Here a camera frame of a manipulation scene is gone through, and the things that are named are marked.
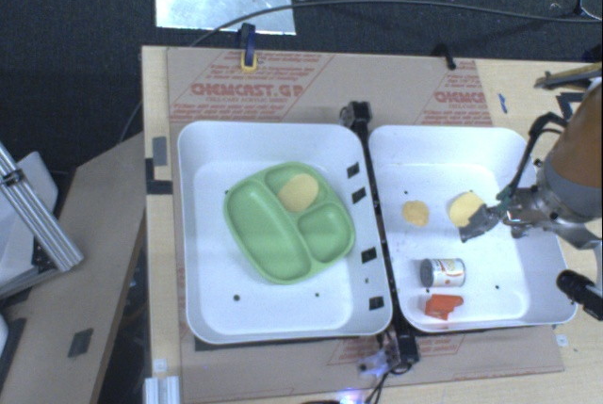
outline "yellow round object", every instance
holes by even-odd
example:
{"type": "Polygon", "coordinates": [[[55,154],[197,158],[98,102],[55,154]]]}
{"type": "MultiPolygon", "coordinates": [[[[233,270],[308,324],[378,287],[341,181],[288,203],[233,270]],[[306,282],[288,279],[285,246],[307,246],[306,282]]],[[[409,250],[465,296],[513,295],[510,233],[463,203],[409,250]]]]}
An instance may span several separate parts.
{"type": "Polygon", "coordinates": [[[465,227],[469,224],[469,218],[471,218],[483,204],[483,200],[478,195],[472,191],[467,191],[452,202],[448,209],[448,217],[455,227],[465,227]]]}
{"type": "Polygon", "coordinates": [[[419,200],[406,202],[402,206],[402,216],[417,227],[424,227],[430,221],[430,209],[424,202],[419,200]]]}
{"type": "Polygon", "coordinates": [[[296,174],[276,194],[286,210],[298,213],[308,208],[318,196],[318,181],[307,173],[296,174]]]}

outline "can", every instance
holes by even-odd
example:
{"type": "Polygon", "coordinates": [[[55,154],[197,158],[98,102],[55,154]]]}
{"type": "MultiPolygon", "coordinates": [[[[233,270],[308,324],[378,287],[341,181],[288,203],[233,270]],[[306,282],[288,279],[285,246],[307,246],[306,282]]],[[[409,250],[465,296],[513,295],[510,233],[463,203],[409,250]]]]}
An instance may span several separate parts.
{"type": "Polygon", "coordinates": [[[460,287],[464,283],[460,258],[426,258],[421,262],[421,282],[426,287],[460,287]]]}

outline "red toy object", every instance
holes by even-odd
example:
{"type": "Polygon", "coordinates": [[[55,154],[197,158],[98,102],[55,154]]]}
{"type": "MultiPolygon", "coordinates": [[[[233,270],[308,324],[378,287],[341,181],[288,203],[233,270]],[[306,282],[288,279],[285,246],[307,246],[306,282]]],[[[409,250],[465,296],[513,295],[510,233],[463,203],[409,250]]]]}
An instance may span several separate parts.
{"type": "Polygon", "coordinates": [[[434,294],[425,304],[425,315],[448,320],[448,314],[453,312],[455,307],[463,305],[463,302],[463,297],[458,295],[434,294]]]}

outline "wooden table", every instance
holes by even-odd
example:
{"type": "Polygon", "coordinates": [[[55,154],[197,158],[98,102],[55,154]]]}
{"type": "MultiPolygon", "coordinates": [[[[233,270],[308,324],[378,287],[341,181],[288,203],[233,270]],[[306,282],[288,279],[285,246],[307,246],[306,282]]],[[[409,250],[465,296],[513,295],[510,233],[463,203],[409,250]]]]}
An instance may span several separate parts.
{"type": "MultiPolygon", "coordinates": [[[[205,49],[198,49],[201,54],[205,49]]],[[[158,137],[167,139],[170,147],[170,119],[168,94],[168,49],[146,47],[143,49],[143,93],[145,157],[153,160],[154,141],[158,137]]],[[[350,61],[355,56],[343,58],[350,61]]],[[[366,57],[367,64],[387,64],[394,61],[385,57],[366,57]]],[[[426,58],[395,57],[396,64],[413,65],[426,58]]],[[[444,65],[434,60],[433,64],[444,65]]],[[[511,128],[526,135],[533,120],[546,113],[560,113],[554,92],[536,90],[533,82],[545,71],[552,73],[576,68],[578,63],[553,63],[533,61],[476,60],[475,65],[481,81],[492,123],[511,128]]],[[[370,88],[367,85],[367,96],[370,88]]],[[[543,137],[534,156],[544,156],[552,146],[554,138],[543,137]]],[[[171,181],[171,161],[152,168],[153,180],[171,181]]],[[[178,329],[178,293],[174,244],[174,211],[171,195],[152,192],[147,196],[147,232],[149,258],[149,284],[151,309],[151,354],[153,377],[180,376],[181,350],[178,329]]],[[[593,230],[601,233],[600,221],[593,230]]],[[[578,273],[594,279],[595,258],[591,251],[577,251],[562,242],[568,266],[578,273]]],[[[597,402],[603,395],[603,380],[600,365],[603,364],[603,326],[581,310],[566,325],[557,328],[560,336],[562,360],[565,371],[551,374],[527,375],[488,380],[464,380],[429,385],[396,386],[386,388],[383,402],[500,402],[500,403],[567,403],[572,401],[597,402]]],[[[300,403],[304,400],[335,398],[335,393],[314,396],[287,396],[266,399],[270,403],[300,403]]]]}

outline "green divided plate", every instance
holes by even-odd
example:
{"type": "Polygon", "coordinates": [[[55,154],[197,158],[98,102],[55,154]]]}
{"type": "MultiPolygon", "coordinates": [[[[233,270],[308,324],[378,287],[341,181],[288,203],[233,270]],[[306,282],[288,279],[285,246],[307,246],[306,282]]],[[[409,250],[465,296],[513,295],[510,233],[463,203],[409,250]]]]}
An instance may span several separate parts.
{"type": "Polygon", "coordinates": [[[348,253],[355,240],[346,207],[326,180],[303,163],[270,167],[238,182],[226,194],[224,215],[243,253],[274,283],[316,275],[348,253]],[[287,211],[277,194],[304,173],[318,182],[318,195],[306,209],[287,211]]]}

